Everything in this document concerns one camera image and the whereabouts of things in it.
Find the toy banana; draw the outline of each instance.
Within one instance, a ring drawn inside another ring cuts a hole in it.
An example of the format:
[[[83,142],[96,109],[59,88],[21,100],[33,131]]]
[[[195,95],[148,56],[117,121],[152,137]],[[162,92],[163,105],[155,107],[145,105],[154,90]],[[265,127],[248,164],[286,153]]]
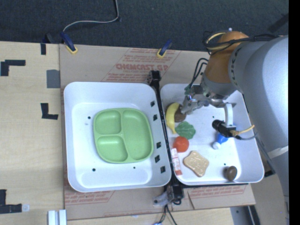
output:
[[[173,134],[176,133],[175,131],[175,113],[179,107],[179,103],[172,103],[167,108],[167,111],[165,113],[165,119],[167,126],[172,130]]]

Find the toy bread slice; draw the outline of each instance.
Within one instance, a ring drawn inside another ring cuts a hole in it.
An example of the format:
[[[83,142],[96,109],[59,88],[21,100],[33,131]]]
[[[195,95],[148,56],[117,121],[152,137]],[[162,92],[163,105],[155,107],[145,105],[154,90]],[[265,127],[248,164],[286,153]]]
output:
[[[202,177],[210,162],[197,151],[191,151],[191,153],[183,159],[183,164],[192,169],[198,177]]]

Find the cardboard surface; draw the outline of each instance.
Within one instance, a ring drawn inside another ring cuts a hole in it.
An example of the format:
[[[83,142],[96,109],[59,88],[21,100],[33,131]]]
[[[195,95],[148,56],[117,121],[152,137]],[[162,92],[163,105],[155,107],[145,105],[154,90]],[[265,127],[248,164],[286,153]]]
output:
[[[156,57],[157,49],[77,45],[72,55],[60,45],[61,121],[64,159],[64,197],[68,220],[160,213],[152,198],[161,195],[163,187],[79,193],[68,184],[65,147],[63,90],[71,82],[145,83],[151,70],[159,70],[162,87],[168,83],[189,83],[197,61],[209,58],[206,52],[167,51]],[[181,205],[173,211],[253,205],[250,185],[198,187],[184,189]]]

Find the green compartment tray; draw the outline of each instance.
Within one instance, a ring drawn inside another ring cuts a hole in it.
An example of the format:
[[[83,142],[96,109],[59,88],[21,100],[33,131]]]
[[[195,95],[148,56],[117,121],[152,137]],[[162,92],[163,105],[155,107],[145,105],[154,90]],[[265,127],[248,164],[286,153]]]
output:
[[[106,162],[141,162],[153,153],[148,119],[137,109],[100,111],[94,117],[93,130],[97,152]]]

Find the dark carpet floor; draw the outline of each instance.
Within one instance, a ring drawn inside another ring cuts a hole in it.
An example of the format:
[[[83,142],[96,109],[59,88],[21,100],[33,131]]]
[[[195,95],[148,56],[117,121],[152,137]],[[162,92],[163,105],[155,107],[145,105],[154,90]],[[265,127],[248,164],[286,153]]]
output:
[[[242,31],[249,36],[288,34],[289,0],[117,0],[120,19],[76,24],[66,30],[75,44],[204,50],[203,34]],[[115,18],[113,0],[0,0],[0,41],[42,42],[78,20]]]

